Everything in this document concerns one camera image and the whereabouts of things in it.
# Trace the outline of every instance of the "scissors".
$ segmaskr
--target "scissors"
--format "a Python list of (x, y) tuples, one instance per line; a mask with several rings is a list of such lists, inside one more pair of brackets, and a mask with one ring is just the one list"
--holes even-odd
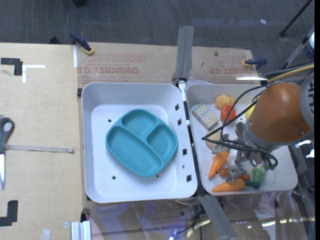
[(5, 189), (5, 145), (10, 134), (15, 129), (15, 123), (8, 117), (0, 119), (0, 178), (2, 190)]

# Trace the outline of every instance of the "blue clamp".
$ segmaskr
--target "blue clamp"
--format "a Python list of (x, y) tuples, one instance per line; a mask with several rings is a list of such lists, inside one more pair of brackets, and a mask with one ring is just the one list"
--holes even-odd
[(266, 58), (252, 58), (252, 59), (243, 59), (241, 61), (241, 65), (243, 67), (252, 67), (256, 65), (256, 69), (258, 70), (262, 65), (266, 65), (268, 60)]
[(80, 45), (81, 45), (81, 50), (84, 51), (86, 54), (88, 55), (92, 55), (94, 53), (94, 48), (91, 47), (86, 40), (84, 40), (84, 38), (79, 35), (79, 34), (76, 34), (74, 32), (72, 32), (70, 34), (70, 37), (75, 41), (75, 42), (78, 42)]

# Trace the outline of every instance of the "scissors blade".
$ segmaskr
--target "scissors blade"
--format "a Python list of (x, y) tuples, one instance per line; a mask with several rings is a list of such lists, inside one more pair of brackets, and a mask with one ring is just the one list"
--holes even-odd
[(0, 153), (0, 177), (2, 190), (5, 189), (5, 154)]

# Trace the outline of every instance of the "scissors handle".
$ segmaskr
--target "scissors handle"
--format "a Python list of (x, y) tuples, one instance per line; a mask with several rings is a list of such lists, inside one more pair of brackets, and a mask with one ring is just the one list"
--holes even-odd
[[(5, 129), (5, 125), (9, 123), (10, 128), (7, 130)], [(9, 135), (14, 131), (15, 129), (15, 123), (8, 117), (4, 117), (0, 119), (0, 141), (3, 145), (6, 144), (7, 139), (9, 138)]]

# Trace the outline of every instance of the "white plastic tray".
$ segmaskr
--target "white plastic tray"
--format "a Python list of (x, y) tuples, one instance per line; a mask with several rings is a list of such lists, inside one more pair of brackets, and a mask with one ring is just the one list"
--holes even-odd
[[(88, 197), (97, 203), (180, 199), (197, 189), (182, 94), (172, 84), (91, 83), (82, 91), (84, 177)], [(109, 154), (110, 127), (133, 109), (150, 111), (177, 135), (178, 147), (155, 176), (140, 177)]]
[[(235, 99), (244, 91), (254, 87), (256, 85), (226, 85), (226, 84), (193, 84), (186, 89), (186, 99), (188, 102), (188, 109), (190, 114), (190, 124), (193, 135), (193, 141), (195, 150), (197, 153), (201, 182), (205, 190), (215, 196), (248, 194), (257, 192), (272, 192), (272, 191), (288, 191), (296, 187), (298, 183), (297, 173), (287, 146), (282, 146), (272, 152), (272, 154), (278, 160), (278, 166), (273, 170), (268, 170), (263, 177), (260, 188), (256, 189), (250, 186), (244, 186), (240, 191), (225, 191), (225, 192), (212, 192), (211, 189), (222, 182), (226, 181), (226, 177), (221, 177), (216, 174), (211, 179), (208, 178), (209, 169), (211, 167), (213, 157), (212, 151), (206, 146), (206, 143), (201, 138), (208, 132), (207, 129), (201, 125), (201, 123), (192, 115), (192, 111), (200, 104), (204, 103), (207, 107), (220, 118), (220, 110), (215, 106), (215, 99), (218, 95), (226, 94), (232, 96)], [(248, 104), (252, 102), (252, 98), (261, 92), (262, 89), (251, 91), (240, 99), (236, 104), (235, 110), (241, 112)], [(245, 123), (246, 118), (243, 115), (238, 118), (223, 130), (224, 134), (229, 134), (229, 139), (234, 140), (237, 136), (235, 133), (236, 124), (239, 122)], [(217, 129), (222, 125), (222, 121), (216, 124), (213, 129)], [(228, 168), (234, 165), (237, 151), (232, 150), (229, 153), (229, 158), (226, 164), (222, 168)], [(249, 161), (242, 163), (242, 166), (247, 170), (252, 179), (252, 166)]]

